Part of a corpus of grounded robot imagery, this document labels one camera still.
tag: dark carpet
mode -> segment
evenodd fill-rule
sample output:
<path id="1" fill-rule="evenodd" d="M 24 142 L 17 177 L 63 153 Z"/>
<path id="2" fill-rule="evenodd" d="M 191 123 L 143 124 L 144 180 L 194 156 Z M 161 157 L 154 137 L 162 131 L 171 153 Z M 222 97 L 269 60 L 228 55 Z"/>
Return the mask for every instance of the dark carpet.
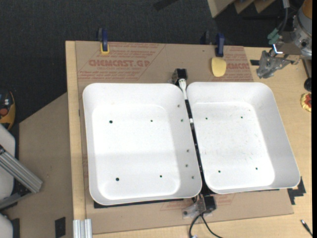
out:
<path id="1" fill-rule="evenodd" d="M 253 5 L 238 15 L 230 5 L 215 19 L 207 0 L 178 0 L 157 10 L 162 0 L 0 0 L 0 88 L 13 92 L 17 122 L 66 92 L 65 41 L 199 44 L 225 35 L 227 45 L 268 47 L 266 36 L 283 15 L 277 0 L 261 14 Z M 300 7 L 304 0 L 291 0 Z M 272 16 L 245 19 L 247 16 Z"/>

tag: cardboard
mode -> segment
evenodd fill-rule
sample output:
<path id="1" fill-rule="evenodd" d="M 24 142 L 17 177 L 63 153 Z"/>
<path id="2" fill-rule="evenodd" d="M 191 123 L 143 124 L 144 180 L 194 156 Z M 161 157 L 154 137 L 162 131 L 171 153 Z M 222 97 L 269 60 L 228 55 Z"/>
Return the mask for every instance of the cardboard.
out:
<path id="1" fill-rule="evenodd" d="M 187 69 L 188 84 L 199 81 L 252 82 L 244 48 L 225 46 L 226 73 L 214 77 L 210 66 L 215 54 L 211 45 L 110 42 L 109 47 L 110 53 L 101 55 L 98 42 L 76 41 L 86 218 L 92 219 L 94 234 L 190 224 L 191 219 L 183 219 L 182 209 L 193 203 L 191 199 L 94 208 L 88 185 L 82 92 L 94 82 L 164 83 L 176 68 Z M 285 189 L 215 195 L 215 199 L 218 209 L 206 217 L 208 222 L 293 213 Z"/>
<path id="2" fill-rule="evenodd" d="M 21 238 L 55 237 L 55 221 L 65 217 L 63 237 L 70 238 L 73 207 L 67 94 L 21 122 L 19 130 L 19 160 L 43 185 L 39 193 L 22 198 L 3 214 L 10 220 L 20 219 Z"/>

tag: black cable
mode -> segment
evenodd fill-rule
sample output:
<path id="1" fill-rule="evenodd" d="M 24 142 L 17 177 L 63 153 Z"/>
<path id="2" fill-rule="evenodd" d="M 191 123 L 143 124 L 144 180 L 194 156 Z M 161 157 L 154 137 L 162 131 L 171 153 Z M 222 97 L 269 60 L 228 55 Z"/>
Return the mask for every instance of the black cable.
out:
<path id="1" fill-rule="evenodd" d="M 222 238 L 222 237 L 216 235 L 213 231 L 211 231 L 211 229 L 209 228 L 209 226 L 208 226 L 206 220 L 205 220 L 204 217 L 203 217 L 203 214 L 201 215 L 201 217 L 202 217 L 202 219 L 203 219 L 203 221 L 204 221 L 206 227 L 208 228 L 209 232 L 212 233 L 214 236 L 216 236 L 216 237 L 218 237 L 218 238 Z"/>
<path id="2" fill-rule="evenodd" d="M 188 232 L 189 238 L 192 238 L 192 237 L 193 237 L 193 236 L 192 236 L 192 228 L 193 228 L 194 223 L 198 220 L 199 217 L 200 217 L 200 215 L 196 216 L 196 217 L 193 219 L 192 223 L 190 224 L 189 232 Z"/>
<path id="3" fill-rule="evenodd" d="M 205 225 L 206 225 L 206 227 L 207 227 L 207 229 L 209 230 L 210 233 L 212 233 L 214 236 L 216 236 L 216 237 L 218 237 L 218 238 L 222 238 L 222 237 L 216 235 L 213 231 L 211 231 L 211 229 L 209 228 L 209 226 L 208 226 L 206 220 L 204 219 L 204 213 L 202 213 L 202 214 L 196 216 L 196 217 L 193 219 L 193 221 L 192 221 L 192 223 L 190 224 L 190 227 L 189 227 L 189 238 L 192 238 L 192 237 L 193 237 L 193 236 L 192 236 L 192 228 L 193 228 L 193 225 L 195 224 L 195 222 L 199 219 L 199 217 L 201 217 L 201 218 L 203 219 L 203 221 L 204 221 L 204 223 L 205 223 Z"/>
<path id="4" fill-rule="evenodd" d="M 287 19 L 288 19 L 288 8 L 285 8 L 285 15 L 284 15 L 284 19 L 283 22 L 277 27 L 277 29 L 279 30 L 279 33 L 281 34 L 286 26 L 287 23 Z"/>

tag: white object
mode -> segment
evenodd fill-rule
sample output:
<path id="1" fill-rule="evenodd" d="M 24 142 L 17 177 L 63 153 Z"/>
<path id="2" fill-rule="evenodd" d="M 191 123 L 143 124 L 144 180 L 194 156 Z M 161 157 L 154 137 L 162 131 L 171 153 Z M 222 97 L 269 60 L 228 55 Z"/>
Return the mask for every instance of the white object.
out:
<path id="1" fill-rule="evenodd" d="M 187 87 L 207 186 L 215 193 L 295 187 L 297 164 L 262 83 Z M 94 83 L 83 92 L 89 187 L 103 205 L 189 198 L 202 180 L 182 91 Z"/>
<path id="2" fill-rule="evenodd" d="M 262 83 L 187 87 L 204 175 L 219 194 L 295 187 L 300 181 L 272 91 Z"/>
<path id="3" fill-rule="evenodd" d="M 7 131 L 6 128 L 0 124 L 0 144 L 12 156 L 15 153 L 15 139 Z M 6 170 L 0 167 L 0 200 L 9 197 L 13 190 L 14 178 Z"/>
<path id="4" fill-rule="evenodd" d="M 91 219 L 73 221 L 73 238 L 93 238 Z"/>
<path id="5" fill-rule="evenodd" d="M 89 187 L 103 205 L 190 198 L 202 187 L 181 90 L 94 83 L 83 92 Z"/>
<path id="6" fill-rule="evenodd" d="M 13 238 L 13 227 L 10 220 L 0 214 L 0 237 Z"/>

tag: metal bracket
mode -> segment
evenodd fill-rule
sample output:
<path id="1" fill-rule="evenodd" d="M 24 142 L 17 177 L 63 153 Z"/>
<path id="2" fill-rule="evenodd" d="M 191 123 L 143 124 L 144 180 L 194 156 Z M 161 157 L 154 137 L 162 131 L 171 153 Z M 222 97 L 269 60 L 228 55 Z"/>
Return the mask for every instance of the metal bracket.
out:
<path id="1" fill-rule="evenodd" d="M 73 238 L 93 238 L 91 219 L 73 221 Z"/>
<path id="2" fill-rule="evenodd" d="M 16 158 L 9 154 L 2 145 L 0 145 L 0 167 L 6 170 L 17 181 L 25 186 L 30 193 L 37 193 L 40 191 L 43 182 L 24 165 L 22 165 Z M 0 209 L 17 202 L 19 199 L 27 195 L 28 194 L 21 196 L 19 193 L 16 193 L 10 197 L 0 200 Z"/>
<path id="3" fill-rule="evenodd" d="M 193 219 L 202 213 L 208 215 L 215 209 L 217 209 L 217 205 L 214 197 L 205 195 L 191 206 L 182 209 L 182 215 L 183 219 Z"/>
<path id="4" fill-rule="evenodd" d="M 273 73 L 279 69 L 283 69 L 288 64 L 296 64 L 299 61 L 299 56 L 295 60 L 287 59 L 288 55 L 284 57 L 275 57 L 266 51 L 262 51 L 261 59 L 259 61 L 260 67 L 257 69 L 259 78 L 269 78 Z"/>
<path id="5" fill-rule="evenodd" d="M 203 212 L 206 212 L 206 204 L 203 197 L 191 206 L 182 209 L 183 219 L 193 219 Z"/>

